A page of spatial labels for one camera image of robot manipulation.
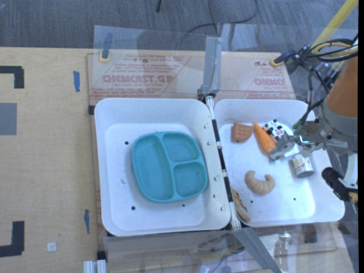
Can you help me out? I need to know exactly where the white plastic tray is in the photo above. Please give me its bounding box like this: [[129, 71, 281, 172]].
[[213, 98, 346, 228], [93, 97, 231, 237]]

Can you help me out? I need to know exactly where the pizza slice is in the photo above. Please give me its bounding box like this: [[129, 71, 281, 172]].
[[231, 187, 252, 222]]

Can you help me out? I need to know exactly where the black and white cow carton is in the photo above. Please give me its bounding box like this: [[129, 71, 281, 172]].
[[262, 119, 299, 158]]

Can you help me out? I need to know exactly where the orange carrot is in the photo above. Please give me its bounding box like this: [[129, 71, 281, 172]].
[[253, 121, 277, 155]]

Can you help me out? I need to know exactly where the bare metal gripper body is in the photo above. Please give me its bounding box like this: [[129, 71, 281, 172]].
[[295, 120, 359, 155]]

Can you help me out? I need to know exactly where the beige croissant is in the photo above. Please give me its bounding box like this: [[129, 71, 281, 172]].
[[245, 170, 276, 196]]

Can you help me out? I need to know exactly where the black cylinder on white bracket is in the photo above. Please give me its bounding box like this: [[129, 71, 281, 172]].
[[321, 152, 359, 203]]

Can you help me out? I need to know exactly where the brown cardboard board red print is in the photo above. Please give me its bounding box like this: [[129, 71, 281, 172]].
[[86, 51, 338, 253]]

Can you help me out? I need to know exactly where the blue divided plate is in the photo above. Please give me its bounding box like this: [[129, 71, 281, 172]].
[[131, 131, 209, 204]]

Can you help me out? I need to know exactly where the brown waffle biscuit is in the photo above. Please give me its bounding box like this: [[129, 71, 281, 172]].
[[231, 122, 253, 143]]

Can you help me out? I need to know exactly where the small white can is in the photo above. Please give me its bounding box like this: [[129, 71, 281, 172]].
[[290, 152, 315, 179]]

